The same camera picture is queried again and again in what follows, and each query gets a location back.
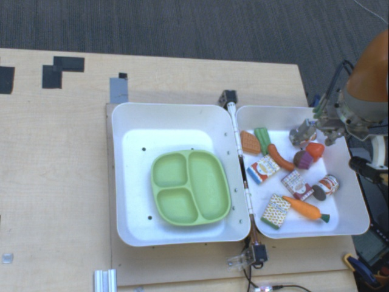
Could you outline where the white and pink carton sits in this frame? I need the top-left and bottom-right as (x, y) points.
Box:
(280, 169), (315, 201)

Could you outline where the yellow patterned packet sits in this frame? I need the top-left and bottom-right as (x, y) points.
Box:
(260, 193), (292, 231)

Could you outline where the white plastic tray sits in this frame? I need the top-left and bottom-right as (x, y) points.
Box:
(235, 105), (371, 240)
(111, 102), (252, 248)

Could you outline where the black cylinder on white bracket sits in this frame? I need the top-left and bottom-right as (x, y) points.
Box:
(348, 134), (389, 185)

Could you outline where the orange toy sausage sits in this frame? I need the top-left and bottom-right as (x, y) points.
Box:
(267, 143), (296, 172)

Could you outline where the orange toy carrot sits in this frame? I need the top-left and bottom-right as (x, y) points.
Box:
(282, 195), (331, 224)

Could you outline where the thin black and white rod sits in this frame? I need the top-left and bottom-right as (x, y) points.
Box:
(227, 101), (260, 246)

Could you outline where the purple and brown toy cupcake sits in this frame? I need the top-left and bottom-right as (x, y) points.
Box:
(292, 150), (314, 171)

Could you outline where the green toy celery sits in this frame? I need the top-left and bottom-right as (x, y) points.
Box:
(253, 127), (272, 156)

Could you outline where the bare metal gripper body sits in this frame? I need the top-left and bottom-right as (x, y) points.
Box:
(315, 107), (378, 142)

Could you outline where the green divided plate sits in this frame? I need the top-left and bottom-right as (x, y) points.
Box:
(150, 149), (233, 227)

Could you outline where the white blue orange carton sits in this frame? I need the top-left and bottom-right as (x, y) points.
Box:
(246, 154), (281, 186)

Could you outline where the black block with wires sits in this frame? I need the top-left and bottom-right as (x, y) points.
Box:
(250, 244), (269, 269)
(219, 89), (238, 106)

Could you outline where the orange toy waffle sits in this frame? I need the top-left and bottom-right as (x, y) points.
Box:
(239, 130), (263, 156)

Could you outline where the orange and white can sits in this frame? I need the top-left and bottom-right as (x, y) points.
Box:
(312, 174), (340, 202)

